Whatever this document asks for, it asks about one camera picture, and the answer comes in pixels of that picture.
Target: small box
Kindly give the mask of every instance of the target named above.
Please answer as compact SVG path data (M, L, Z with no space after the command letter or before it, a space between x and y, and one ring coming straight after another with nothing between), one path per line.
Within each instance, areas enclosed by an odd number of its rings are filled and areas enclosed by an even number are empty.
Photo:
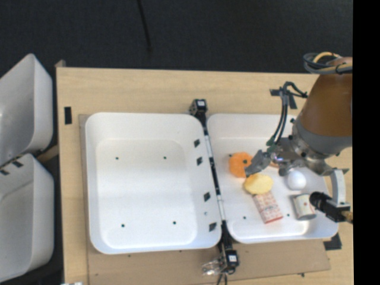
M255 195L254 201L264 224L282 219L283 215L280 207L271 191Z

